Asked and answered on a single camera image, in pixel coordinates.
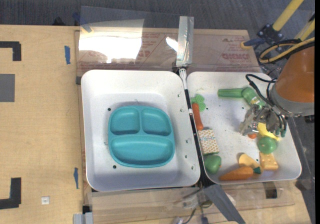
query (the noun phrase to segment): yellow pole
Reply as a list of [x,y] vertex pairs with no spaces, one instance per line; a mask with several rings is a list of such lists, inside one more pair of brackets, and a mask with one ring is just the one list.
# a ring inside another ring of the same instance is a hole
[[292,0],[286,7],[286,9],[282,12],[282,14],[279,16],[279,18],[272,25],[272,28],[275,31],[280,31],[281,28],[286,24],[286,22],[294,14],[294,12],[298,9],[298,7],[301,5],[303,1],[304,0]]
[[305,27],[296,35],[295,39],[300,39],[304,41],[314,30],[315,30],[315,20],[308,22]]

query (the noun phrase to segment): light wood surface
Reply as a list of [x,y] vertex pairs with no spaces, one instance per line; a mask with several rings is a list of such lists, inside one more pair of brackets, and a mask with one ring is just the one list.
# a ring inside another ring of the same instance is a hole
[[[15,74],[16,83],[15,102],[0,103],[0,199],[8,198],[12,177],[21,177],[22,183],[22,203],[19,208],[0,210],[0,223],[72,223],[73,214],[82,211],[77,30],[0,26],[0,41],[19,41],[22,46],[21,62],[12,61],[10,49],[0,49],[0,73]],[[69,65],[64,46],[70,47]],[[79,189],[73,177],[75,168]],[[292,182],[290,187],[290,205],[241,210],[240,214],[247,223],[310,223],[301,192]],[[50,204],[42,205],[42,196],[50,196]],[[210,223],[227,223],[221,213],[207,217]],[[199,221],[197,212],[189,223]],[[172,218],[139,221],[171,222]]]

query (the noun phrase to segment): orange carrot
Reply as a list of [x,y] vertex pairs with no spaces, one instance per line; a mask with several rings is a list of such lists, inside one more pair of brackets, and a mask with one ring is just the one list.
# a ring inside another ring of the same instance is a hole
[[194,117],[195,124],[196,124],[196,126],[195,126],[196,130],[203,130],[204,126],[201,122],[199,105],[197,103],[192,104],[192,111],[194,112],[193,117]]
[[253,169],[249,166],[243,166],[232,170],[219,177],[220,180],[242,180],[253,176]]

